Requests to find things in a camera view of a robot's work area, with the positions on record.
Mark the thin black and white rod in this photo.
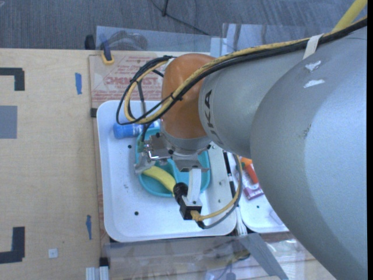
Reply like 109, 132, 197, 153
224, 150, 248, 236

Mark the purple and white packet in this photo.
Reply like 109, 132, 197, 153
241, 170, 265, 201

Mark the blue bottle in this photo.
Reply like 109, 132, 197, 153
112, 120, 161, 140

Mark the white plastic tray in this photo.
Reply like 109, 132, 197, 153
226, 150, 290, 235
96, 99, 238, 243

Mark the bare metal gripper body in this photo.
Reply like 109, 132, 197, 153
144, 133, 210, 173

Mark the black cylinder on white bracket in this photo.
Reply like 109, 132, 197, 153
173, 167, 203, 221

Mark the blue divided plate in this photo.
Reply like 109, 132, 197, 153
134, 127, 212, 198

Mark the yellow banana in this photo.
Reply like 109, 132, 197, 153
142, 165, 177, 197

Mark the orange carrot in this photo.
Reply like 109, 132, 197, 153
241, 157, 259, 186

